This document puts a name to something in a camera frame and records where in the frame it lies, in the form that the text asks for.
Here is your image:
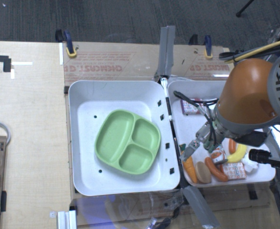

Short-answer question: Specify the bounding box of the white plastic tray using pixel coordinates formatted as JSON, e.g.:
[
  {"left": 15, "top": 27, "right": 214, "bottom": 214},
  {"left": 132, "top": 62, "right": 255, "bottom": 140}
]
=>
[
  {"left": 167, "top": 80, "right": 277, "bottom": 188},
  {"left": 68, "top": 80, "right": 181, "bottom": 197}
]

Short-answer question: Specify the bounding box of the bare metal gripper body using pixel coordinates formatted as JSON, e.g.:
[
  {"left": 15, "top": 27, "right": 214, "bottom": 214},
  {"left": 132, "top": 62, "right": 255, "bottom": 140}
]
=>
[{"left": 195, "top": 120, "right": 225, "bottom": 146}]

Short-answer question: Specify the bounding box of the brown oval bread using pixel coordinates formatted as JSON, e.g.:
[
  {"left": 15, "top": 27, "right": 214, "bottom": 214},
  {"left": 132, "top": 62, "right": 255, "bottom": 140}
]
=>
[{"left": 194, "top": 161, "right": 213, "bottom": 184}]

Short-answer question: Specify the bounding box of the short orange sausage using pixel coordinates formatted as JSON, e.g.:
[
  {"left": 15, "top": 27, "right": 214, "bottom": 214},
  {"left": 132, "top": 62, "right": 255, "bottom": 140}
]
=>
[{"left": 228, "top": 138, "right": 237, "bottom": 155}]

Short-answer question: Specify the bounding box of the white and orange can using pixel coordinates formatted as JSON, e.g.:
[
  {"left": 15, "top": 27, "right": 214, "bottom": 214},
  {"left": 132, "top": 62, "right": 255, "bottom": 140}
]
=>
[{"left": 210, "top": 145, "right": 228, "bottom": 164}]

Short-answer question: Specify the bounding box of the long orange sausage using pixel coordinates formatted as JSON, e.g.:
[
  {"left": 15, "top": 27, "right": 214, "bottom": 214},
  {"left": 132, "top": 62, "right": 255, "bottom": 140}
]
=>
[{"left": 204, "top": 156, "right": 229, "bottom": 183}]

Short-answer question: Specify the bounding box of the brown cardboard board red print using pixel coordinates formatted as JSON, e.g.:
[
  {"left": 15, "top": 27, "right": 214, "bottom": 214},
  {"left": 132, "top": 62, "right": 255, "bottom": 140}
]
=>
[{"left": 63, "top": 41, "right": 276, "bottom": 226}]

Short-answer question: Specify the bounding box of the black cylinder on white bracket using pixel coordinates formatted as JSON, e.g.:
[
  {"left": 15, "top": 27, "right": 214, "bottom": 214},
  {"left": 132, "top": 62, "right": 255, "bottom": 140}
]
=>
[{"left": 248, "top": 127, "right": 280, "bottom": 170}]

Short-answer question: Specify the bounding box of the green divided plate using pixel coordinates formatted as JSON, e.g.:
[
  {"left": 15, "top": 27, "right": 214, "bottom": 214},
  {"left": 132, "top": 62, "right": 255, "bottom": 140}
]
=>
[{"left": 94, "top": 109, "right": 162, "bottom": 176}]

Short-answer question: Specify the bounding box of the orange carrot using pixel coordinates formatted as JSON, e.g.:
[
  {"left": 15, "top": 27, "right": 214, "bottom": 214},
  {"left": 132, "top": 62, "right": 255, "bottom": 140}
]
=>
[{"left": 179, "top": 144, "right": 198, "bottom": 184}]

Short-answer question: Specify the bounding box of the yellow banana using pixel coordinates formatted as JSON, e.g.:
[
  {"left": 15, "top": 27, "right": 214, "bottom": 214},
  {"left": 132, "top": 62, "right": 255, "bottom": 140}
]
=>
[{"left": 226, "top": 143, "right": 248, "bottom": 164}]

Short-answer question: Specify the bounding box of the white crumpled object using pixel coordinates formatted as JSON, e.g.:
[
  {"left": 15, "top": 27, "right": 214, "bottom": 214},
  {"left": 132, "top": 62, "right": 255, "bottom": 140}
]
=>
[{"left": 241, "top": 157, "right": 259, "bottom": 174}]

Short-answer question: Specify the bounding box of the orange and white packet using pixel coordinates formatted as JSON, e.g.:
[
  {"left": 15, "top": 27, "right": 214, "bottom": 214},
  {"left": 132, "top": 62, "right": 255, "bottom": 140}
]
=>
[{"left": 220, "top": 162, "right": 248, "bottom": 181}]

